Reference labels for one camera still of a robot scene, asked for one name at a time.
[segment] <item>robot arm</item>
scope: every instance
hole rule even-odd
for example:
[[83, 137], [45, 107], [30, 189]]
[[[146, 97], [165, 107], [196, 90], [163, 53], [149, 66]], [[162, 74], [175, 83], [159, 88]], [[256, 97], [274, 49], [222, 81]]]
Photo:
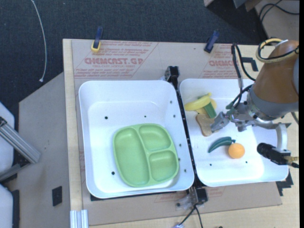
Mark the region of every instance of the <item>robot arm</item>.
[[[269, 58], [261, 57], [261, 49], [268, 43], [278, 43]], [[288, 164], [290, 152], [287, 150], [288, 125], [273, 123], [273, 120], [289, 112], [299, 111], [299, 43], [269, 39], [259, 45], [256, 56], [264, 65], [254, 84], [245, 88], [248, 91], [246, 101], [235, 104], [226, 113], [220, 112], [211, 125], [215, 132], [233, 122], [238, 131], [246, 127], [260, 126], [276, 129], [278, 146], [259, 144], [258, 152], [277, 164]]]

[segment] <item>green toy vegetable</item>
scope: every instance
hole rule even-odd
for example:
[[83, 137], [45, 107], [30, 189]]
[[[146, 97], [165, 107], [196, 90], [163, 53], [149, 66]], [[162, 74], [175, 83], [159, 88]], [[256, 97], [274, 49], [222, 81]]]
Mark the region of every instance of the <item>green toy vegetable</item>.
[[226, 146], [231, 145], [232, 143], [235, 143], [236, 141], [234, 139], [231, 139], [231, 137], [222, 137], [216, 140], [208, 149], [208, 153], [214, 151], [216, 148], [220, 146]]

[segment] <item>black wire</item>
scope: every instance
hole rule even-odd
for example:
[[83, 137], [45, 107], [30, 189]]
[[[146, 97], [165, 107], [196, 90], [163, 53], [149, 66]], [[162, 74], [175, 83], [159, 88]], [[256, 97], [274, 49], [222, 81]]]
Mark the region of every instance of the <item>black wire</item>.
[[198, 213], [198, 216], [199, 216], [199, 219], [200, 219], [200, 220], [199, 220], [200, 227], [201, 227], [201, 228], [204, 228], [204, 227], [203, 227], [203, 223], [201, 222], [201, 218], [200, 218], [200, 213], [199, 213], [198, 207], [196, 207], [196, 205], [195, 205], [194, 208], [196, 209], [196, 211], [197, 211], [197, 213]]
[[297, 53], [297, 50], [298, 50], [298, 48], [299, 48], [299, 45], [298, 45], [294, 50], [289, 51], [289, 52], [286, 52], [286, 53], [284, 53], [284, 54], [282, 54], [282, 55], [278, 55], [278, 56], [275, 56], [275, 57], [264, 58], [264, 57], [261, 56], [261, 51], [262, 51], [262, 49], [264, 48], [264, 46], [266, 46], [266, 45], [268, 45], [268, 44], [270, 44], [270, 43], [279, 43], [280, 41], [272, 41], [272, 42], [266, 43], [263, 47], [261, 47], [260, 45], [261, 45], [263, 42], [261, 42], [261, 43], [259, 44], [259, 46], [258, 46], [258, 48], [257, 48], [257, 53], [258, 53], [259, 57], [262, 58], [262, 59], [264, 59], [264, 60], [272, 60], [272, 59], [282, 58], [282, 57], [285, 57], [285, 56], [287, 56], [287, 55], [289, 55], [289, 54], [291, 54], [291, 53], [293, 53], [293, 52]]
[[285, 13], [288, 13], [288, 14], [291, 14], [291, 15], [300, 15], [300, 13], [290, 12], [290, 11], [287, 11], [287, 10], [283, 9], [282, 7], [278, 6], [277, 4], [278, 4], [279, 2], [277, 2], [277, 3], [268, 3], [268, 4], [265, 4], [265, 5], [262, 7], [261, 12], [260, 12], [260, 16], [261, 16], [261, 14], [262, 14], [264, 8], [266, 8], [267, 6], [272, 5], [271, 8], [269, 8], [269, 9], [264, 13], [264, 15], [263, 15], [263, 17], [262, 17], [262, 19], [261, 19], [261, 22], [263, 22], [263, 20], [264, 20], [264, 18], [265, 18], [265, 15], [266, 15], [273, 7], [276, 7], [276, 8], [278, 8], [278, 9], [280, 9], [281, 11], [283, 11], [283, 12], [285, 12]]
[[183, 221], [180, 224], [178, 224], [178, 225], [180, 226], [182, 223], [184, 223], [189, 218], [189, 216], [194, 212], [194, 210], [197, 211], [199, 219], [200, 219], [199, 220], [200, 226], [201, 226], [201, 228], [203, 228], [203, 223], [201, 222], [200, 213], [199, 213], [198, 208], [196, 207], [196, 204], [193, 206], [193, 209], [189, 212], [189, 214], [185, 217], [185, 219], [183, 219]]
[[246, 74], [246, 76], [248, 78], [250, 78], [251, 80], [255, 81], [256, 79], [253, 78], [253, 77], [251, 77], [249, 75], [249, 73], [246, 71], [245, 67], [244, 67], [243, 58], [242, 58], [242, 55], [241, 55], [241, 51], [238, 48], [238, 45], [236, 44], [235, 47], [237, 48], [238, 57], [239, 57], [239, 60], [240, 60], [240, 63], [241, 63], [241, 66], [242, 66], [242, 69], [243, 69], [244, 73]]
[[194, 212], [195, 207], [196, 207], [196, 204], [194, 205], [194, 207], [193, 207], [193, 209], [190, 211], [190, 213], [185, 217], [185, 219], [183, 219], [183, 221], [182, 221], [180, 224], [178, 224], [179, 226], [180, 226], [182, 223], [184, 223], [184, 222], [189, 218], [189, 216]]
[[260, 11], [260, 14], [259, 14], [260, 23], [257, 23], [257, 24], [259, 25], [259, 26], [257, 27], [257, 29], [258, 29], [258, 33], [259, 33], [261, 39], [263, 39], [263, 38], [262, 38], [262, 36], [261, 36], [261, 34], [260, 34], [260, 31], [262, 30], [262, 31], [264, 32], [264, 34], [265, 34], [265, 31], [264, 31], [264, 29], [263, 29], [263, 24], [262, 24], [262, 21], [264, 20], [265, 15], [266, 15], [274, 6], [276, 6], [276, 5], [277, 5], [279, 2], [281, 2], [281, 1], [282, 1], [282, 0], [279, 0], [279, 1], [276, 2], [273, 6], [271, 6], [271, 7], [265, 12], [265, 14], [263, 15], [263, 19], [261, 20], [262, 11], [264, 10], [264, 8], [265, 8], [266, 6], [269, 6], [269, 4], [266, 4], [266, 5], [264, 5], [264, 6], [262, 7], [262, 9], [261, 9], [261, 11]]
[[293, 116], [295, 122], [299, 125], [299, 119], [296, 117], [294, 112], [291, 112], [291, 115]]
[[[239, 79], [241, 79], [241, 78], [242, 78], [242, 77], [241, 77], [241, 73], [240, 73], [240, 71], [239, 71], [239, 69], [238, 69], [238, 65], [237, 65], [237, 58], [236, 58], [235, 46], [236, 46], [236, 44], [232, 44], [232, 46], [231, 46], [232, 61], [233, 61], [234, 68], [236, 69], [236, 72], [237, 72], [237, 77], [238, 77]], [[242, 96], [241, 92], [242, 92], [242, 90], [243, 90], [243, 89], [242, 89], [242, 86], [240, 86], [239, 90], [240, 90], [240, 93], [238, 94], [238, 102], [233, 106], [234, 108], [237, 108], [237, 106], [238, 106], [239, 103], [241, 102], [241, 96]]]
[[238, 78], [241, 78], [241, 73], [240, 73], [240, 71], [239, 71], [239, 69], [238, 69], [238, 65], [237, 65], [237, 58], [236, 58], [235, 46], [236, 46], [235, 43], [232, 44], [232, 46], [231, 46], [232, 61], [233, 61], [234, 68], [235, 68], [235, 70], [236, 70], [236, 72], [237, 72], [237, 77], [238, 77]]
[[233, 103], [235, 103], [237, 101], [237, 99], [240, 98], [240, 95], [242, 95], [244, 92], [248, 91], [251, 88], [252, 85], [247, 86], [245, 89], [242, 90], [242, 92], [240, 92], [237, 97], [232, 101]]
[[300, 168], [300, 167], [299, 167], [299, 164], [294, 163], [294, 162], [291, 163], [291, 166], [292, 166], [292, 167], [295, 167], [295, 168]]

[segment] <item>orange ball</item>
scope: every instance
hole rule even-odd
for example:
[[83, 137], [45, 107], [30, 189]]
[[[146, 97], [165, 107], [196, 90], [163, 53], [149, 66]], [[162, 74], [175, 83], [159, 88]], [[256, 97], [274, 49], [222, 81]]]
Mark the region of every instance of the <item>orange ball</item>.
[[233, 159], [239, 159], [245, 154], [245, 148], [240, 143], [232, 143], [228, 148], [228, 154]]

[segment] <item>wooden table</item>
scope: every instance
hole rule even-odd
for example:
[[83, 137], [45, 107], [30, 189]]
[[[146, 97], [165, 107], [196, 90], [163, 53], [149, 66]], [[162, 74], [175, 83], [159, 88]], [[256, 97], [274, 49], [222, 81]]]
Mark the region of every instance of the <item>wooden table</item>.
[[[185, 43], [174, 43], [180, 48], [186, 47]], [[240, 46], [243, 57], [255, 57], [256, 46]], [[69, 185], [70, 185], [70, 206], [71, 210], [83, 209], [83, 197], [81, 189], [80, 161], [77, 136], [76, 119], [76, 98], [74, 88], [72, 40], [63, 40], [64, 52], [64, 75], [65, 75], [65, 93], [66, 93], [66, 121], [67, 121], [67, 140], [68, 140], [68, 166], [69, 166]], [[293, 156], [299, 154], [298, 125], [290, 114], [286, 115], [284, 122], [293, 122], [288, 128], [288, 149], [292, 151]], [[235, 227], [300, 227], [299, 219], [299, 170], [291, 168], [291, 176], [294, 185], [290, 189], [284, 189], [282, 196], [282, 205], [275, 207], [264, 207], [255, 209], [233, 210], [218, 213], [207, 213], [202, 215], [202, 222], [205, 228], [223, 228]], [[132, 221], [125, 223], [113, 223], [107, 225], [90, 226], [94, 228], [150, 228], [150, 227], [173, 227], [184, 217], [168, 217], [161, 219], [150, 219], [141, 221]], [[200, 227], [199, 219], [194, 212], [184, 223], [185, 227]]]

